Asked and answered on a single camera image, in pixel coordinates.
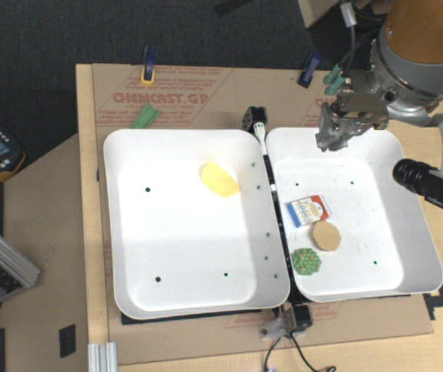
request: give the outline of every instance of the green clothespin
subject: green clothespin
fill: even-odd
[[[149,103],[146,103],[143,110],[137,116],[137,119],[130,126],[133,129],[144,129],[151,125],[151,123],[158,117],[160,110],[156,110],[151,107]]]

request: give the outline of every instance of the brown cardboard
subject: brown cardboard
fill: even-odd
[[[79,170],[73,136],[5,183],[4,237],[40,269],[34,288],[0,308],[6,372],[87,370]],[[59,331],[71,325],[76,352],[60,358]]]
[[[333,100],[324,94],[325,73],[315,72],[311,86],[306,89],[296,84],[299,71],[293,70],[156,67],[156,82],[149,87],[140,83],[139,67],[93,64],[92,71],[109,332],[110,340],[118,344],[119,363],[267,350],[270,343],[260,339],[259,327],[273,319],[271,311],[122,324],[112,289],[102,146],[109,133],[130,127],[146,102],[162,111],[150,128],[236,128],[252,105],[266,107],[267,130],[316,126],[321,103]],[[422,295],[311,304],[311,312],[314,325],[299,338],[302,345],[433,332]]]

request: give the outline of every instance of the cardboard sheet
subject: cardboard sheet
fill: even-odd
[[[260,339],[259,327],[273,319],[270,310],[122,324],[113,295],[102,145],[109,133],[129,128],[146,103],[161,111],[150,128],[237,128],[249,106],[266,107],[267,131],[316,126],[321,104],[334,100],[324,94],[325,72],[315,72],[311,86],[303,88],[297,84],[299,71],[293,70],[156,66],[156,81],[148,87],[140,83],[138,66],[93,64],[92,70],[109,331],[110,340],[118,344],[119,363],[267,350],[270,343]],[[433,332],[422,295],[311,303],[310,307],[314,325],[299,338],[303,346]]]

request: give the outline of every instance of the black fabric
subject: black fabric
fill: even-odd
[[[228,1],[0,0],[0,116],[25,166],[77,132],[77,63],[137,64],[154,44],[157,64],[298,69],[315,49],[297,0],[218,15]]]

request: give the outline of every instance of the wooden table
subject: wooden table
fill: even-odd
[[[94,120],[93,76],[90,64],[79,64],[77,105],[81,153],[81,186],[84,220],[84,253],[87,286],[89,343],[109,341],[105,269],[101,240],[100,194],[96,181],[98,156]],[[441,162],[441,139],[437,129],[419,129],[392,122],[389,131],[401,142],[407,158],[433,166]],[[422,208],[443,266],[443,210],[425,201]],[[315,368],[335,365],[339,371],[443,370],[443,308],[435,311],[434,333],[424,336],[370,340],[357,343],[313,346],[304,354]],[[132,372],[260,372],[265,353],[239,353],[227,356],[145,363],[120,367]],[[296,350],[276,350],[271,365],[279,372],[306,370]]]

